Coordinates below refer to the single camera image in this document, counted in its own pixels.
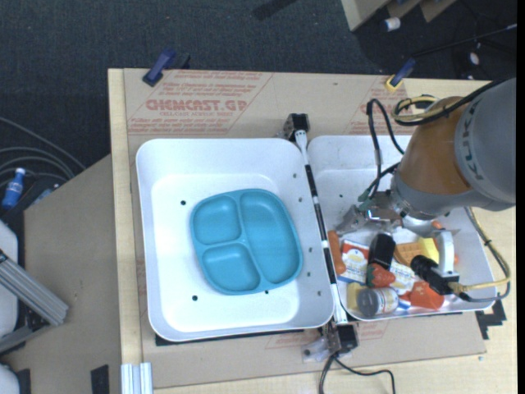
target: blue bottle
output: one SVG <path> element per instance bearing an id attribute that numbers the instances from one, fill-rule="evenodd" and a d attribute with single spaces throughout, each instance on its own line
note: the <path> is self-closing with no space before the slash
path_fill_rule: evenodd
<path id="1" fill-rule="evenodd" d="M 6 194 L 2 200 L 2 207 L 6 210 L 13 208 L 18 203 L 18 200 L 22 196 L 24 190 L 24 175 L 25 169 L 18 167 L 15 170 L 15 177 L 7 184 Z"/>

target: white tray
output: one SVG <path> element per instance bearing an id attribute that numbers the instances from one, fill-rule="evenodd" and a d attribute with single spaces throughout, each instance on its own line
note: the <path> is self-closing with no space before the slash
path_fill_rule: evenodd
<path id="1" fill-rule="evenodd" d="M 384 168 L 397 163 L 401 155 L 393 146 L 389 136 L 378 136 Z M 399 145 L 405 148 L 409 142 L 409 136 L 396 138 Z M 343 215 L 352 204 L 358 204 L 358 196 L 370 185 L 376 177 L 377 169 L 374 158 L 374 148 L 370 136 L 320 136 L 313 139 L 308 146 L 308 156 L 314 179 L 319 194 L 319 203 L 326 229 L 329 230 L 341 223 Z M 390 187 L 390 176 L 381 180 L 380 190 Z M 479 282 L 493 282 L 490 265 L 487 261 L 482 241 L 476 229 L 468 219 L 462 208 L 457 208 L 448 217 L 441 217 L 440 222 L 445 228 L 459 230 L 454 235 L 454 248 L 459 257 L 455 271 L 460 275 L 460 282 L 469 285 Z M 363 229 L 351 232 L 344 236 L 345 239 L 370 245 L 377 229 Z M 406 233 L 400 238 L 407 238 Z M 338 281 L 338 288 L 342 305 L 347 305 L 346 287 L 348 283 Z M 472 293 L 472 297 L 491 298 L 496 295 L 494 287 L 478 290 Z M 455 295 L 445 297 L 445 303 L 439 311 L 431 309 L 398 308 L 391 314 L 377 315 L 373 318 L 364 317 L 356 309 L 347 311 L 355 318 L 373 321 L 385 318 L 410 317 L 417 315 L 458 313 L 467 310 L 479 310 L 489 308 L 493 302 L 472 303 L 461 300 Z"/>
<path id="2" fill-rule="evenodd" d="M 299 149 L 271 139 L 158 139 L 136 156 L 144 229 L 148 316 L 168 341 L 317 328 L 334 311 L 313 202 Z M 205 279 L 189 216 L 201 200 L 258 188 L 281 198 L 294 222 L 303 267 L 292 282 L 224 295 Z"/>

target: can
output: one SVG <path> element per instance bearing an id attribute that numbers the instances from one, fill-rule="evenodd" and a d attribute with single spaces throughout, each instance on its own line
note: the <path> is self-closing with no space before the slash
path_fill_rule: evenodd
<path id="1" fill-rule="evenodd" d="M 399 306 L 397 292 L 391 287 L 362 289 L 358 294 L 358 308 L 367 318 L 389 314 Z"/>

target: metal bracket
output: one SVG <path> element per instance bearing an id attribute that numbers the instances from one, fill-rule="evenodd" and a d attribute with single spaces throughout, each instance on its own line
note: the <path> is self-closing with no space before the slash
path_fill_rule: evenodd
<path id="1" fill-rule="evenodd" d="M 21 266 L 0 250 L 0 285 L 6 287 L 27 308 L 27 324 L 0 339 L 0 354 L 30 339 L 51 324 L 64 323 L 69 307 L 34 280 Z"/>
<path id="2" fill-rule="evenodd" d="M 121 394 L 153 394 L 153 369 L 149 362 L 121 366 Z"/>

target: blue plastic tray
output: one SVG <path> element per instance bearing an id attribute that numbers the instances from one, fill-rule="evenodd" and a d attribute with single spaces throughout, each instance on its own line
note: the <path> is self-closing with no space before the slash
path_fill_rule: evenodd
<path id="1" fill-rule="evenodd" d="M 228 295 L 283 286 L 303 265 L 290 215 L 266 190 L 237 190 L 202 200 L 191 213 L 190 231 L 204 276 Z"/>

